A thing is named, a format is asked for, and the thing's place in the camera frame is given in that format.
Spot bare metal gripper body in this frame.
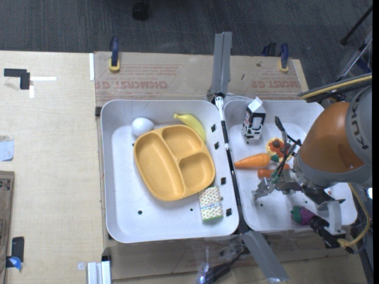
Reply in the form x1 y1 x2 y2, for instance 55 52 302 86
274 170 306 195

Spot orange sausage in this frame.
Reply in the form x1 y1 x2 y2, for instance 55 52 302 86
257 163 291 180

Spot white plastic tray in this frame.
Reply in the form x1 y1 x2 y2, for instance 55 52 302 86
222 98 358 234
100 99 240 244

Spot orange carrot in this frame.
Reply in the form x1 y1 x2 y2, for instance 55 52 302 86
233 153 281 170

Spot purple grapes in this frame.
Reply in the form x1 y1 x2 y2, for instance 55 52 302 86
290 205 316 226

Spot pizza slice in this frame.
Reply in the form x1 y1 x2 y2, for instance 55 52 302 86
265 137 294 160

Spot yellow and white packet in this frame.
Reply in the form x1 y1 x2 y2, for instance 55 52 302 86
198 185 224 224

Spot black and white milk carton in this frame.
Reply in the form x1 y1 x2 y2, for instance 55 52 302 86
240 96 267 143

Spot orange divided plate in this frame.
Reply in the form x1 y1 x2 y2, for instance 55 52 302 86
133 124 217 202

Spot yellow banana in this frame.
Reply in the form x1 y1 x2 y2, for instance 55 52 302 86
173 112 207 145

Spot white egg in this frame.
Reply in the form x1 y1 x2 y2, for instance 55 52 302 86
131 117 156 138

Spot brown cardboard board red print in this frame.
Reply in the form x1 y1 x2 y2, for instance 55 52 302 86
94 51 368 281

